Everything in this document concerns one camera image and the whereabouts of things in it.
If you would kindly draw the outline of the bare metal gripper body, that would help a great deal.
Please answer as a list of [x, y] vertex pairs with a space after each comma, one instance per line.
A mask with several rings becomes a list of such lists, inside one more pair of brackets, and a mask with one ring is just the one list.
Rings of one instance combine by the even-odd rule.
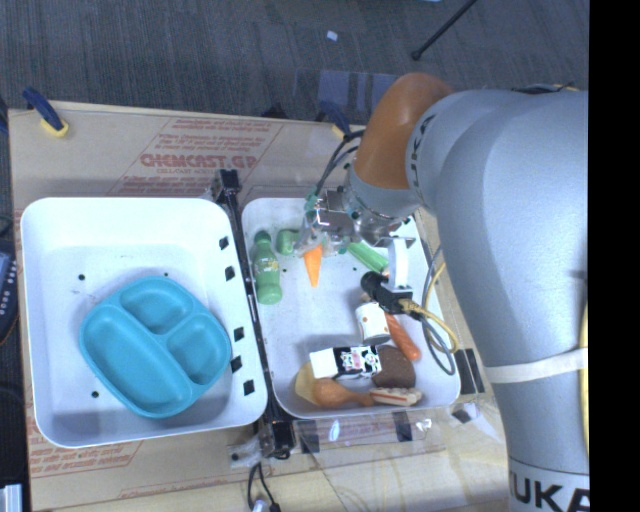
[[381, 187], [327, 190], [304, 215], [304, 246], [346, 247], [364, 241], [373, 247], [387, 239], [409, 217], [409, 191]]

